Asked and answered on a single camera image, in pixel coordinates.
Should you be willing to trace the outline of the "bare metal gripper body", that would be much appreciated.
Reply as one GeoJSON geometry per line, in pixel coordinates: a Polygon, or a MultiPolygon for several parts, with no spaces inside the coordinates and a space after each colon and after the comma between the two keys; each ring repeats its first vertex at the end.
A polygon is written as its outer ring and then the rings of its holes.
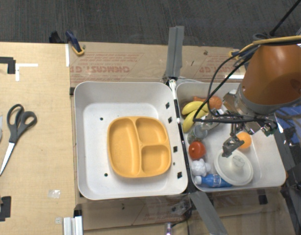
{"type": "Polygon", "coordinates": [[[240,124],[250,135],[262,130],[266,136],[269,136],[276,131],[277,123],[273,117],[276,109],[251,102],[242,91],[231,91],[225,94],[223,103],[230,113],[242,116],[243,120],[253,119],[252,122],[240,124]]]}

